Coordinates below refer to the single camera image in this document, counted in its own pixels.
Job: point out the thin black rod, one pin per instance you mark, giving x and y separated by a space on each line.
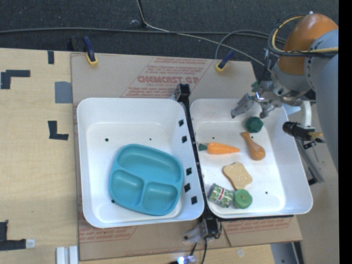
193 136

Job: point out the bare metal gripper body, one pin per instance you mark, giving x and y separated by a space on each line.
276 92

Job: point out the tan bread slice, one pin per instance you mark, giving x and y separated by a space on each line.
237 175

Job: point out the green broccoli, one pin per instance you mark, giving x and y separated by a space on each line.
254 124

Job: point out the brown chicken drumstick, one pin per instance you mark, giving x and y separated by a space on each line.
254 147

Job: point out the green and red can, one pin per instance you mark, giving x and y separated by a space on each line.
220 195

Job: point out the orange carrot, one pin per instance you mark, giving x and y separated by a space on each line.
220 148

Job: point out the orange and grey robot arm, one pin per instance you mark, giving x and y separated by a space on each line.
308 54

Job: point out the green round toy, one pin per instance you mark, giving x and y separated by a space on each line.
242 198

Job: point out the brown cardboard board red print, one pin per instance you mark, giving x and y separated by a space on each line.
115 76

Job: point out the black cylinder on white bracket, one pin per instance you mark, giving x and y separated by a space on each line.
299 129

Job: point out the blue divided plate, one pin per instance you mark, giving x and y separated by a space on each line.
145 179

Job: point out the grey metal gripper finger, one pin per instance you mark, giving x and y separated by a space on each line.
267 110
242 106

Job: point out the white plastic tray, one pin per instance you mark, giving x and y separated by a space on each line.
280 180
104 125

